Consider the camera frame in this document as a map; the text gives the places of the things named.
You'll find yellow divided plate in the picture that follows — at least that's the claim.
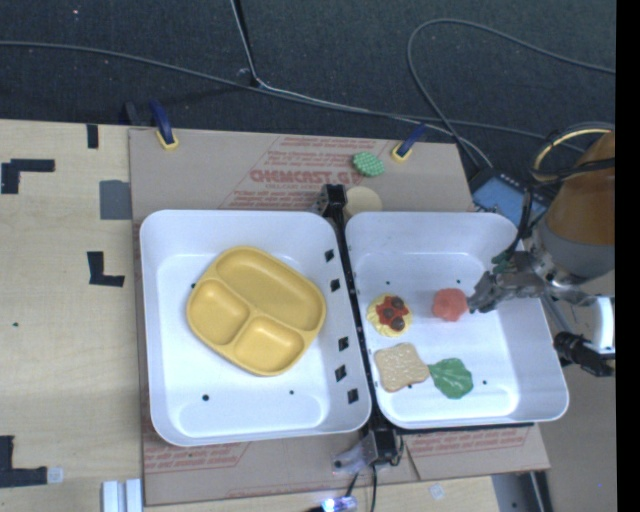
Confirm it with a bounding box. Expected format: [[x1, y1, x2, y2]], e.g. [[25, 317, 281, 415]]
[[185, 245, 328, 378]]

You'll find white plastic tray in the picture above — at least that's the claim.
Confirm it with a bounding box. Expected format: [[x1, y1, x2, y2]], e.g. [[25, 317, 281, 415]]
[[138, 208, 374, 448], [344, 210, 571, 431]]

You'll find green checked toy piece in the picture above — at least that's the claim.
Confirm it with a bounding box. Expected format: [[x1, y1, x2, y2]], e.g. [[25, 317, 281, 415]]
[[352, 151, 387, 179]]

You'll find tan bread slice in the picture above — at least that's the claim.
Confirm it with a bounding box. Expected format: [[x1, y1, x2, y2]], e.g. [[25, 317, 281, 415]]
[[373, 342, 431, 394]]

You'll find brown cardboard board red print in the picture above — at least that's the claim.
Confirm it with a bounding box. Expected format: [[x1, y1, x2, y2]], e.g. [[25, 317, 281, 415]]
[[127, 127, 552, 507]]

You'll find black block with wires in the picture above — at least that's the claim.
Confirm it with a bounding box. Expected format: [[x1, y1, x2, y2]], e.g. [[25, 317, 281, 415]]
[[368, 428, 402, 465], [313, 183, 349, 219]]

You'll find green lettuce leaf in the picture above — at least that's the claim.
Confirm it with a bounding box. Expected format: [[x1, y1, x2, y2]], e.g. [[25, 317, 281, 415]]
[[427, 357, 475, 401]]

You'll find yellow spaghetti with meatballs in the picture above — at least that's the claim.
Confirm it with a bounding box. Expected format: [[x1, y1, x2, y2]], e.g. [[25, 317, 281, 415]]
[[365, 293, 414, 338]]

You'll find black cylinder on white bracket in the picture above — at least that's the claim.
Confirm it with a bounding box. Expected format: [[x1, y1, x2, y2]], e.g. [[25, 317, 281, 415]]
[[552, 294, 616, 378]]

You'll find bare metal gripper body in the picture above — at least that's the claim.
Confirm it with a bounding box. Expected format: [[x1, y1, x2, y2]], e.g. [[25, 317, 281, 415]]
[[491, 250, 601, 307]]

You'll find orange-red round toy tomato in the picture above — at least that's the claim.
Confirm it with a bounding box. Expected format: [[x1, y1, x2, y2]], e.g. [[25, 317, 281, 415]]
[[431, 287, 470, 323]]

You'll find pale beige round disc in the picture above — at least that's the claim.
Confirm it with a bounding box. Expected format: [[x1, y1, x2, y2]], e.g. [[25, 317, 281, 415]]
[[344, 186, 384, 214]]

